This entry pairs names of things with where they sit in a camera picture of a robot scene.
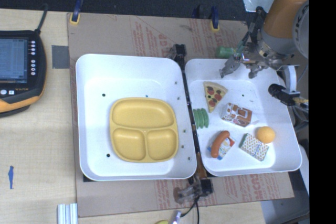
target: screen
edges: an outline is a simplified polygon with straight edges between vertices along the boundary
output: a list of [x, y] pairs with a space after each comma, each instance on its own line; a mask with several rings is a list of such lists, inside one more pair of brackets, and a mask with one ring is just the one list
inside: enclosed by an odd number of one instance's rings
[[0, 38], [0, 82], [27, 83], [28, 40]]

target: sausage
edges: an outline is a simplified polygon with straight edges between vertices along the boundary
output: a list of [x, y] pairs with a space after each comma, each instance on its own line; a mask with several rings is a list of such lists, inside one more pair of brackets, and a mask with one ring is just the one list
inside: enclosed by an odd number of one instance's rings
[[211, 146], [211, 157], [217, 158], [219, 155], [220, 144], [230, 136], [229, 131], [222, 131], [219, 135], [217, 135], [215, 141]]

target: white tray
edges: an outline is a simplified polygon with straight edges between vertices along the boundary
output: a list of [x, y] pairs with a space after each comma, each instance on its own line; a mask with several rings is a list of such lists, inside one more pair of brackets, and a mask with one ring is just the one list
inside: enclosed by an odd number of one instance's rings
[[[185, 73], [193, 109], [205, 108], [203, 81], [212, 81], [225, 86], [227, 94], [217, 108], [209, 113], [209, 127], [197, 129], [198, 141], [204, 167], [215, 176], [233, 176], [297, 170], [302, 157], [292, 126], [288, 108], [268, 93], [272, 83], [280, 84], [276, 72], [270, 68], [257, 77], [248, 78], [249, 69], [240, 66], [234, 73], [221, 78], [219, 70], [226, 60], [192, 59], [187, 62]], [[223, 107], [232, 102], [253, 111], [255, 125], [241, 127], [220, 118]], [[276, 138], [269, 145], [265, 159], [261, 162], [239, 148], [245, 133], [255, 135], [257, 127], [270, 126]], [[220, 131], [228, 130], [236, 142], [222, 160], [212, 158], [207, 147]]]
[[[79, 157], [92, 180], [182, 179], [196, 171], [194, 140], [181, 69], [167, 58], [87, 54], [76, 63]], [[177, 121], [179, 148], [164, 162], [135, 163], [113, 151], [109, 112], [126, 97], [167, 102]]]

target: pizza slice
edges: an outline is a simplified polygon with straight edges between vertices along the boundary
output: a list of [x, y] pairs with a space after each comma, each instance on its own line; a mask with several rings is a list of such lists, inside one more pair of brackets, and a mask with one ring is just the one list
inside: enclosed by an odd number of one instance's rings
[[211, 81], [204, 81], [203, 86], [205, 99], [208, 105], [208, 111], [211, 113], [227, 93], [227, 89], [224, 86]]

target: blue clamp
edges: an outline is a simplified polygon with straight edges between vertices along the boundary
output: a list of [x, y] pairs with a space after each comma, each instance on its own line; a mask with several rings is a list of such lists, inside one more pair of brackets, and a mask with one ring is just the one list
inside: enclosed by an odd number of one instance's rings
[[216, 6], [212, 6], [211, 8], [211, 19], [212, 19], [212, 30], [213, 31], [218, 31], [219, 30], [219, 14], [218, 14], [218, 10], [216, 8]]
[[79, 23], [79, 18], [80, 18], [80, 11], [83, 7], [83, 2], [84, 0], [76, 0], [76, 3], [75, 3], [75, 9], [73, 10], [74, 12], [71, 13], [71, 16], [70, 16], [70, 23], [74, 24], [74, 25], [77, 25]]

